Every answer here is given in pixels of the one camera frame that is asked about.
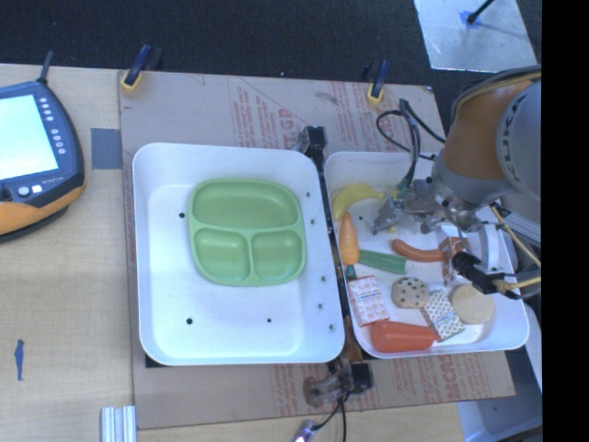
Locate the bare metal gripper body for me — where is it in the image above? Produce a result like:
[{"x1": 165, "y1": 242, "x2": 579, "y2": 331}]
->
[{"x1": 398, "y1": 179, "x2": 482, "y2": 232}]

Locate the orange sausage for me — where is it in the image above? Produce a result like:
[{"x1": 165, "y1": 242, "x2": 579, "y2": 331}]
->
[{"x1": 390, "y1": 238, "x2": 445, "y2": 263}]

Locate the orange and white carton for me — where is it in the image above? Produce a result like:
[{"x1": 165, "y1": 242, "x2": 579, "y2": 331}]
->
[{"x1": 437, "y1": 236, "x2": 473, "y2": 287}]

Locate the yellow banana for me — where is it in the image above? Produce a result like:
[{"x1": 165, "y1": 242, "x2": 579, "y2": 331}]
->
[{"x1": 330, "y1": 181, "x2": 386, "y2": 223}]

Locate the small orange carrot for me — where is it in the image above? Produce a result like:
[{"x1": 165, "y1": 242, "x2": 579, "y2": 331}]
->
[{"x1": 339, "y1": 212, "x2": 362, "y2": 281}]

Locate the green and white leek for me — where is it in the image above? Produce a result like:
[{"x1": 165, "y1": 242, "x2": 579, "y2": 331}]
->
[{"x1": 357, "y1": 249, "x2": 409, "y2": 276}]

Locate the thin black and white rod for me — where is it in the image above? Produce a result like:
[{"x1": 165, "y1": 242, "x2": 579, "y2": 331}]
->
[{"x1": 315, "y1": 152, "x2": 356, "y2": 364}]

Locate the beige biscuit with dark dots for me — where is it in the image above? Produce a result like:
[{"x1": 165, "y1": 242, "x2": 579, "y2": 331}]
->
[{"x1": 390, "y1": 275, "x2": 431, "y2": 310}]

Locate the orange patterned white packet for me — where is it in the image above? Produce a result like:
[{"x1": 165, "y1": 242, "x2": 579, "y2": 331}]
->
[
  {"x1": 345, "y1": 274, "x2": 392, "y2": 328},
  {"x1": 422, "y1": 288, "x2": 467, "y2": 343}
]

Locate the plain round beige biscuit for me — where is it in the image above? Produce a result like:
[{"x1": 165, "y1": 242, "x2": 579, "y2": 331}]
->
[{"x1": 449, "y1": 283, "x2": 496, "y2": 326}]

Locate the large orange cone carrot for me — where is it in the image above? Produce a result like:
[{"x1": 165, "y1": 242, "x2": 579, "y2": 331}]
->
[{"x1": 369, "y1": 320, "x2": 441, "y2": 355}]

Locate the white plastic tray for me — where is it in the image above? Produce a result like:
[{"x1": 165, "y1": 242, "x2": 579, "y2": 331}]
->
[
  {"x1": 323, "y1": 150, "x2": 531, "y2": 360},
  {"x1": 132, "y1": 142, "x2": 346, "y2": 366}
]

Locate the green divided plate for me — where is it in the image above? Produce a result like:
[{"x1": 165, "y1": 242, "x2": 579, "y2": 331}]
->
[{"x1": 187, "y1": 178, "x2": 307, "y2": 288}]

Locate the brown cardboard board red print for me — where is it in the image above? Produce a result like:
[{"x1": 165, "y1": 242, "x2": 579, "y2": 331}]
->
[{"x1": 117, "y1": 69, "x2": 517, "y2": 431}]

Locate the black cylinder on white bracket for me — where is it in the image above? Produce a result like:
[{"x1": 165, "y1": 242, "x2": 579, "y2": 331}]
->
[{"x1": 451, "y1": 225, "x2": 519, "y2": 299}]

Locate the black block with thin wires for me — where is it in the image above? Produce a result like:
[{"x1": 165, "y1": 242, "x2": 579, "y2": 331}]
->
[
  {"x1": 299, "y1": 125, "x2": 329, "y2": 157},
  {"x1": 348, "y1": 361, "x2": 375, "y2": 393}
]

